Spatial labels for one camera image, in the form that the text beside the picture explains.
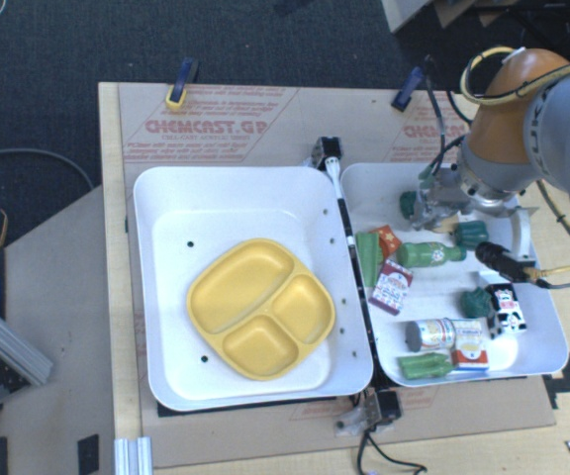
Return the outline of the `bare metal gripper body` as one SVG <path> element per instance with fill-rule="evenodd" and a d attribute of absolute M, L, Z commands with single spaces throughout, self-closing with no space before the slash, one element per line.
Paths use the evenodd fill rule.
<path fill-rule="evenodd" d="M 434 230 L 458 214 L 506 217 L 510 200 L 521 190 L 521 168 L 515 164 L 455 163 L 436 175 L 428 167 L 420 179 L 411 213 L 416 230 Z"/>

